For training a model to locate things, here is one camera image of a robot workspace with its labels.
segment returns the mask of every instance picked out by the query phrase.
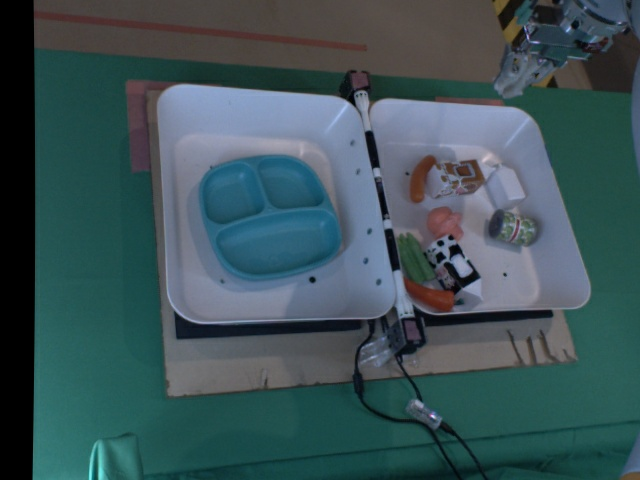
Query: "green table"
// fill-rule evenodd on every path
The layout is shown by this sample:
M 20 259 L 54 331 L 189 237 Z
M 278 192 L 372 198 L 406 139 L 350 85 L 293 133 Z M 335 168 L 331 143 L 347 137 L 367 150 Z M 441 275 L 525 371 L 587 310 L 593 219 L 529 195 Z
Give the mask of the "green table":
M 125 432 L 138 436 L 148 476 L 447 471 L 424 430 L 372 416 L 348 384 L 165 397 L 151 177 L 130 169 L 126 81 L 335 94 L 343 75 L 36 50 L 34 478 L 87 478 L 93 443 Z M 490 84 L 375 73 L 373 81 L 375 99 L 495 98 Z M 590 275 L 589 303 L 567 312 L 579 361 L 417 382 L 487 468 L 624 454 L 640 430 L 631 99 L 532 88 L 507 104 L 542 130 Z M 376 381 L 367 396 L 402 416 L 411 390 L 402 380 Z M 447 447 L 472 469 L 459 446 Z

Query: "teal plate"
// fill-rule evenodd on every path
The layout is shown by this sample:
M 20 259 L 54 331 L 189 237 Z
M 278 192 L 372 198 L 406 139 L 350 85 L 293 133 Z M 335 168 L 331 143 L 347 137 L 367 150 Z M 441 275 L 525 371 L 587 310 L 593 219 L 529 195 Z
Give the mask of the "teal plate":
M 319 267 L 342 242 L 322 182 L 291 156 L 254 156 L 211 168 L 200 182 L 200 210 L 218 260 L 244 279 Z

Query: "green can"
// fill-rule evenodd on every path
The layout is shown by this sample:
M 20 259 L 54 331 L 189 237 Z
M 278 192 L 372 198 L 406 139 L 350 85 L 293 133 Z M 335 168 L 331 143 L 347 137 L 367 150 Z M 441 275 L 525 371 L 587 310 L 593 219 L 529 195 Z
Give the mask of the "green can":
M 530 245 L 538 236 L 538 223 L 505 210 L 496 210 L 489 221 L 489 236 L 514 245 Z

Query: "cardboard sheet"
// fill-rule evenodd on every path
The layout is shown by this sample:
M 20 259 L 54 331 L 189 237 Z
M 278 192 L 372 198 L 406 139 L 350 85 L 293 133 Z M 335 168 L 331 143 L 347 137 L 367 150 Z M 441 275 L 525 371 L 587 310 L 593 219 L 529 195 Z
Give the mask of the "cardboard sheet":
M 357 346 L 367 329 L 177 339 L 175 314 L 164 277 L 162 187 L 156 102 L 158 90 L 146 92 L 146 116 L 156 223 L 160 302 L 168 397 L 351 382 Z M 532 367 L 577 360 L 562 311 L 552 318 L 487 321 L 430 326 L 428 343 L 405 367 L 412 376 L 497 368 Z M 367 379 L 402 376 L 394 362 L 365 367 Z

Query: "floor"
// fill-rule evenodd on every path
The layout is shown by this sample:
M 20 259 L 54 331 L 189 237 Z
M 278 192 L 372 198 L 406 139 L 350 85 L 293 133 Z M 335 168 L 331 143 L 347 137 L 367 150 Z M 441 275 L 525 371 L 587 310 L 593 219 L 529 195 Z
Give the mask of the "floor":
M 491 0 L 34 0 L 37 48 L 472 82 L 505 39 Z M 559 87 L 630 92 L 640 43 L 556 72 Z

